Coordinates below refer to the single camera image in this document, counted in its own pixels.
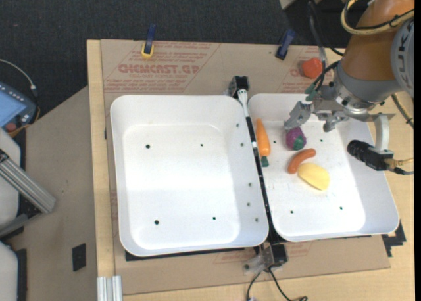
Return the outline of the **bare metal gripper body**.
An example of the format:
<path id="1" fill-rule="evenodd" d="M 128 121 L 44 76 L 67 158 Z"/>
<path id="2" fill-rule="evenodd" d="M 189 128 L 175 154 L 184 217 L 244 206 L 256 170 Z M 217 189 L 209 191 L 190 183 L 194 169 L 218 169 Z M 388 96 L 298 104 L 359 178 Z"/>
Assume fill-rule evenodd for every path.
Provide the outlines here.
<path id="1" fill-rule="evenodd" d="M 319 120 L 341 122 L 348 118 L 364 121 L 374 103 L 356 97 L 343 85 L 323 85 L 318 90 L 309 91 L 312 113 Z"/>

